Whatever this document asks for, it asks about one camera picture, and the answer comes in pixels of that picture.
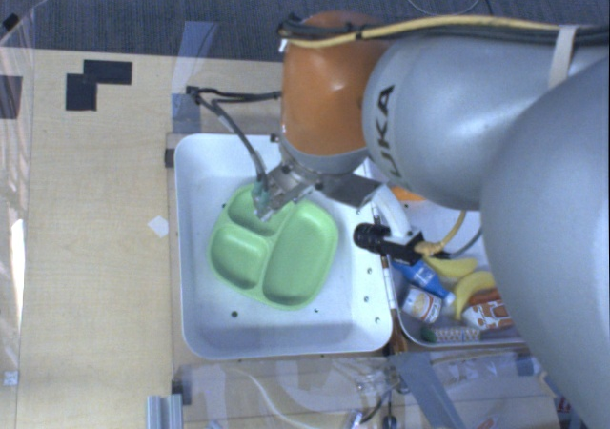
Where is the black cylinder on white bracket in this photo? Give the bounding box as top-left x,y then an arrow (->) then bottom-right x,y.
353,186 -> 426,263

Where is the orange sausage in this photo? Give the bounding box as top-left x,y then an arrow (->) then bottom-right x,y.
469,288 -> 501,307

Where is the orange and white carton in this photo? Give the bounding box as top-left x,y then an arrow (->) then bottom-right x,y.
461,300 -> 516,331

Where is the white plastic tray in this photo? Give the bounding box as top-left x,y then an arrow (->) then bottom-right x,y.
173,133 -> 395,361
369,164 -> 531,350

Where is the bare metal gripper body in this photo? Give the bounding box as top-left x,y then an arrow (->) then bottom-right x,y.
254,163 -> 326,223

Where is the green divided plate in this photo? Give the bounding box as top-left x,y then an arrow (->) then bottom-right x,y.
206,180 -> 340,312

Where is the striped tube with green cap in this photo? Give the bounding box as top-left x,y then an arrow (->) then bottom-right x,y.
419,326 -> 483,344

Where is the yellow banana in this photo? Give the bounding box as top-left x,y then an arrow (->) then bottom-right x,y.
451,270 -> 498,321
423,255 -> 479,281

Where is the thin black and white rod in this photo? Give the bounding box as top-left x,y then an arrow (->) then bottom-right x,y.
380,255 -> 398,323

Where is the blue bottle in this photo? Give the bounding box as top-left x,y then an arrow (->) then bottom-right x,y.
392,258 -> 457,307

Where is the orange round object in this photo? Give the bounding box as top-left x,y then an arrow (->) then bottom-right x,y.
390,185 -> 426,204

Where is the white can with tan label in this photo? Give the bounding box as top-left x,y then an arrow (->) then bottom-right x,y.
400,286 -> 444,325

